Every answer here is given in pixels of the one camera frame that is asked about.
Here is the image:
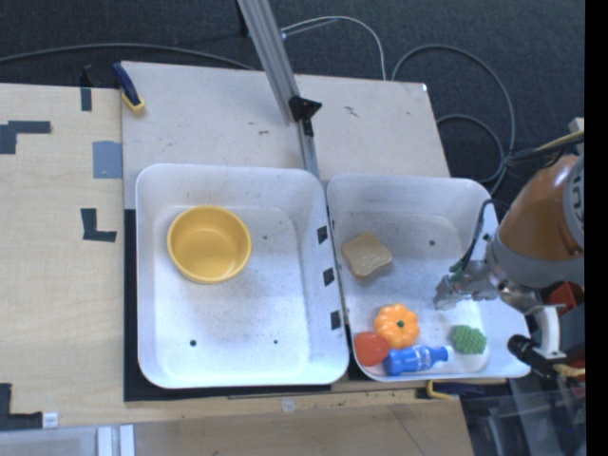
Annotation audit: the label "red tomato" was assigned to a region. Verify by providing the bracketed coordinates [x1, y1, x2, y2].
[352, 331, 392, 368]

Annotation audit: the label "tan bread slice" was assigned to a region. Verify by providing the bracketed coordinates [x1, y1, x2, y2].
[339, 231, 394, 280]

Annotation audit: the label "white plastic tray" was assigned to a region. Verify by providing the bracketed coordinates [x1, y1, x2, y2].
[326, 173, 533, 384]
[135, 162, 351, 390]

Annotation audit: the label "yellow bowl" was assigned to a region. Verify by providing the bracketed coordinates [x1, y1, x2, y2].
[165, 204, 254, 286]

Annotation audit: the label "orange pumpkin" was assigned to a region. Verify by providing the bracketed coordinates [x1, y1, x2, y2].
[372, 302, 422, 351]

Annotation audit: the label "black cylinder on white bracket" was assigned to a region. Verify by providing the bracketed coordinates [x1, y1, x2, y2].
[506, 303, 569, 380]

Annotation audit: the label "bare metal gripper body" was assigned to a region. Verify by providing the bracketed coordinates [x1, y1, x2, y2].
[456, 259, 542, 314]

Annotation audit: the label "blue bottle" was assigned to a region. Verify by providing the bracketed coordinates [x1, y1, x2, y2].
[381, 343, 456, 377]

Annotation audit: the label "green grapes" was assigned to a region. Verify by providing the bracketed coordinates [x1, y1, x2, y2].
[449, 324, 488, 356]

